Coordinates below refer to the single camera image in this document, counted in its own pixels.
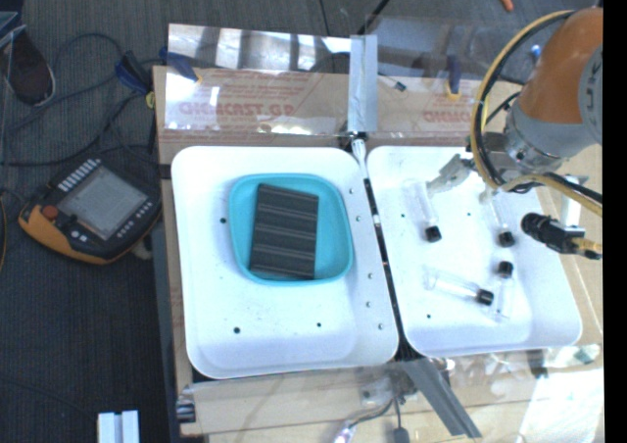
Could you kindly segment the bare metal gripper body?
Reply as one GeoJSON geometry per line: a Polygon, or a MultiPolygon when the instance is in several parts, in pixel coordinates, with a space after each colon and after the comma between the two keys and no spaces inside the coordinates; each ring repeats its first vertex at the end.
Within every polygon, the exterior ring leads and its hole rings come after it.
{"type": "Polygon", "coordinates": [[[468,137],[468,149],[476,144],[481,160],[493,179],[514,179],[532,173],[555,172],[564,158],[542,151],[520,133],[488,131],[468,137]]]}

